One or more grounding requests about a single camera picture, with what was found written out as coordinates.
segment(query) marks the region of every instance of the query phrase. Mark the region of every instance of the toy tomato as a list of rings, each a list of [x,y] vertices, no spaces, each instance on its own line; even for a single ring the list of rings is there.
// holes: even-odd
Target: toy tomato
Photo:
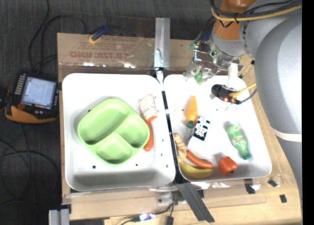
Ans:
[[[229,173],[233,173],[234,170],[237,169],[237,163],[234,162],[229,156],[226,156],[225,158],[220,159],[218,162],[218,166],[221,172],[225,175],[228,175]]]

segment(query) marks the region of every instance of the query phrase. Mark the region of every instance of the green plate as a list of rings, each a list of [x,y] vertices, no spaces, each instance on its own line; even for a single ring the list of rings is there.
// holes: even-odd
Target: green plate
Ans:
[[[143,118],[128,104],[109,98],[78,124],[78,136],[103,162],[118,166],[132,158],[149,139]]]

